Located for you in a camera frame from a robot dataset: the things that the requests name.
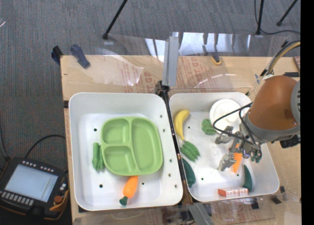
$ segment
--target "white plastic tray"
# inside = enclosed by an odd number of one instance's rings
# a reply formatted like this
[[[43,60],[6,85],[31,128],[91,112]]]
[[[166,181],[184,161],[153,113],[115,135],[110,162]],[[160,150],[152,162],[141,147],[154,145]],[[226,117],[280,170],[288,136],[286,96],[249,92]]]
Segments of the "white plastic tray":
[[[69,101],[74,194],[85,210],[112,210],[177,204],[183,187],[166,105],[154,94],[78,93]],[[126,206],[119,203],[128,176],[97,172],[92,166],[93,143],[101,142],[101,127],[111,118],[139,116],[158,128],[163,164],[149,175],[140,175],[135,195]]]
[[[215,139],[219,134],[206,135],[202,131],[202,121],[203,119],[209,119],[209,111],[212,105],[221,99],[234,100],[240,106],[251,102],[246,95],[238,92],[178,93],[170,98],[170,109],[173,118],[182,109],[190,111],[183,125],[184,138],[196,145],[201,153],[201,156],[195,162],[190,161],[182,154],[183,158],[191,165],[196,176],[195,184],[189,188],[190,194],[198,201],[208,202],[275,193],[279,188],[279,179],[267,144],[261,145],[262,159],[259,163],[251,162],[250,158],[243,158],[237,173],[232,171],[232,167],[226,168],[224,171],[217,170],[222,156],[228,152],[233,140],[226,144],[216,144]],[[177,140],[179,145],[182,145],[179,135],[177,135]],[[220,196],[218,188],[242,186],[244,182],[244,164],[251,173],[253,190],[246,196]]]

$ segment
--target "gray carpet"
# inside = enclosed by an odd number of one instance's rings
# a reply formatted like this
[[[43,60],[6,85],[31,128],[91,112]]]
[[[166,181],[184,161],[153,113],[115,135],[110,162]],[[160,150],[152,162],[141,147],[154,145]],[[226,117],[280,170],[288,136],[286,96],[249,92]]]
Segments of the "gray carpet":
[[[64,54],[78,44],[85,54],[103,54],[105,33],[123,0],[0,0],[0,127],[8,156],[24,156],[49,134],[64,135],[60,67],[53,47]],[[294,0],[264,0],[262,34],[301,30],[301,0],[281,26],[276,23]],[[256,0],[257,17],[261,0]],[[166,40],[172,31],[255,34],[255,0],[129,0],[112,34]],[[299,40],[300,34],[277,33]],[[293,50],[299,55],[300,50]],[[67,168],[64,139],[38,144],[29,158]],[[0,164],[5,164],[3,154]],[[1,225],[37,224],[0,209]],[[70,204],[55,222],[70,225]]]

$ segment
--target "toy carrot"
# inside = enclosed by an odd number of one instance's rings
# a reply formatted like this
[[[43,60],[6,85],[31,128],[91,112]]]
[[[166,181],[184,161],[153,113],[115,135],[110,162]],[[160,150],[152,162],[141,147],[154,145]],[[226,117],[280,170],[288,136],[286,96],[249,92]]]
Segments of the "toy carrot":
[[[235,157],[235,163],[234,163],[234,166],[233,166],[233,170],[234,172],[236,173],[237,170],[239,169],[239,166],[241,164],[241,160],[242,160],[242,154],[241,153],[238,153],[238,152],[235,152],[234,153],[234,157]]]
[[[120,199],[122,205],[127,205],[128,198],[132,198],[137,189],[138,175],[130,176],[123,188],[123,198]]]

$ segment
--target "tripod leg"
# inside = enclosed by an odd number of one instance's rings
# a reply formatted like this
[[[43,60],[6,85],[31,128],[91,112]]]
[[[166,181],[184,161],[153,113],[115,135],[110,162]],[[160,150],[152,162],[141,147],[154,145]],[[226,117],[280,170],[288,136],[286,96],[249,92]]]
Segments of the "tripod leg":
[[[292,2],[292,4],[290,5],[290,7],[288,8],[288,10],[286,11],[286,13],[283,15],[283,17],[277,22],[278,26],[281,26],[281,23],[283,22],[283,20],[285,19],[285,17],[288,15],[288,13],[290,12],[290,10],[293,8],[293,6],[295,5],[295,3],[297,3],[298,0],[294,0]]]
[[[263,7],[264,7],[264,0],[261,0],[260,16],[259,16],[259,21],[258,21],[258,27],[257,27],[256,34],[260,34],[261,33],[261,23],[262,23]]]
[[[114,23],[116,22],[120,12],[122,11],[124,5],[127,3],[128,0],[123,0],[119,10],[117,11],[116,15],[114,16],[113,20],[111,21],[107,31],[103,34],[103,39],[107,39],[108,38],[108,33],[110,32],[111,28],[113,27]]]

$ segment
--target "wooden table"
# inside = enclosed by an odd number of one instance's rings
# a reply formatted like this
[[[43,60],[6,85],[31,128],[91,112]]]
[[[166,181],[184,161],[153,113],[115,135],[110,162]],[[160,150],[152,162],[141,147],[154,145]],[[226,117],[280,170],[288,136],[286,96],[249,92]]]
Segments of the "wooden table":
[[[74,56],[61,56],[61,76],[63,98],[65,102],[64,118],[66,126],[67,159],[69,167],[70,190],[74,189],[73,162],[71,149],[70,119],[67,102],[72,95],[78,92],[138,92],[151,93],[157,81],[162,79],[163,63],[152,56],[101,56],[87,55],[91,66],[88,69],[81,67]],[[213,65],[208,57],[187,56],[179,57],[178,62],[178,84],[185,89],[185,92],[195,91],[193,85],[204,79],[208,73],[221,73],[236,75],[236,79],[218,81],[211,91],[239,91],[246,93],[255,83],[256,76],[259,76],[267,66],[271,57],[221,57],[222,65]],[[297,66],[292,57],[282,57],[274,68],[275,75],[285,73],[298,73]],[[243,211],[246,217],[240,217],[241,211],[235,223],[240,221],[250,225],[270,224],[301,224],[301,145],[283,149],[279,142],[267,144],[271,153],[280,185],[285,192],[278,193],[272,197],[265,197],[260,203],[260,214],[254,218],[254,214]],[[120,219],[114,218],[113,212],[79,212],[79,206],[73,192],[70,192],[72,221],[79,220],[80,224],[121,224]],[[128,224],[162,224],[162,210],[149,209],[131,211]],[[227,216],[234,213],[232,210],[225,210],[225,213],[213,213],[212,219],[215,224],[225,224]]]

